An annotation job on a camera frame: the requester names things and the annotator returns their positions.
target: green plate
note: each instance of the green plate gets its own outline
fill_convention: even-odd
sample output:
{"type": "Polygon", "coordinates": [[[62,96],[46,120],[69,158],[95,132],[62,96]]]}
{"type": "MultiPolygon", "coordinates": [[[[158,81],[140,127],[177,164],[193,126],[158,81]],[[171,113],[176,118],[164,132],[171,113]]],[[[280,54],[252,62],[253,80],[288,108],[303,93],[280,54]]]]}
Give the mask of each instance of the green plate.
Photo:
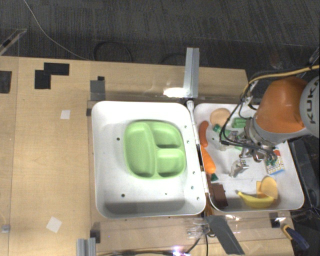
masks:
{"type": "Polygon", "coordinates": [[[186,169],[186,151],[179,130],[163,121],[135,121],[124,132],[124,158],[138,178],[163,179],[186,169]]]}

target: carrot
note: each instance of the carrot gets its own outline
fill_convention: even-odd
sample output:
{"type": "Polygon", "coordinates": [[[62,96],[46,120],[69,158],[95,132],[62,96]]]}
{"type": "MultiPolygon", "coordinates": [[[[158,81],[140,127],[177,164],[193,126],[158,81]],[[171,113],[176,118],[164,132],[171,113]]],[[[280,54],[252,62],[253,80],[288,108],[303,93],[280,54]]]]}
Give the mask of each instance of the carrot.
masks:
{"type": "Polygon", "coordinates": [[[209,123],[207,121],[203,121],[201,124],[200,124],[200,127],[199,127],[199,139],[200,139],[200,144],[206,148],[208,147],[208,141],[207,141],[207,138],[206,138],[206,131],[207,131],[207,128],[209,126],[209,123]]]}
{"type": "Polygon", "coordinates": [[[205,172],[208,174],[214,174],[216,172],[215,162],[212,160],[211,156],[202,145],[201,154],[205,172]]]}

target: yellow banana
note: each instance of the yellow banana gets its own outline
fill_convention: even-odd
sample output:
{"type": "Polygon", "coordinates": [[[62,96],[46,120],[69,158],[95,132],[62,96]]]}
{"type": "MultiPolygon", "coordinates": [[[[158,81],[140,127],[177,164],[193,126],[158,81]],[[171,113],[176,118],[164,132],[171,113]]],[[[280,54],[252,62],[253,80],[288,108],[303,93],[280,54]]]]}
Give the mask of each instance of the yellow banana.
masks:
{"type": "Polygon", "coordinates": [[[267,208],[274,202],[274,199],[268,195],[263,198],[257,198],[252,195],[243,194],[240,191],[237,193],[237,195],[243,199],[247,206],[252,208],[267,208]]]}

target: white paper square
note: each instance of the white paper square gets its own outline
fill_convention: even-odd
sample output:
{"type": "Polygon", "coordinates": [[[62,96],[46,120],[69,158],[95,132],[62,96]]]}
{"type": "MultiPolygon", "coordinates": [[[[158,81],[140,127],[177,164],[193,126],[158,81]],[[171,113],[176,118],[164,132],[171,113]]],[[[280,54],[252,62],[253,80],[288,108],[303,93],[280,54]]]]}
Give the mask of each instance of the white paper square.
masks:
{"type": "Polygon", "coordinates": [[[70,119],[71,110],[62,110],[60,119],[70,119]]]}
{"type": "Polygon", "coordinates": [[[57,233],[61,227],[61,224],[62,221],[52,216],[48,224],[46,225],[46,228],[54,233],[57,233]]]}

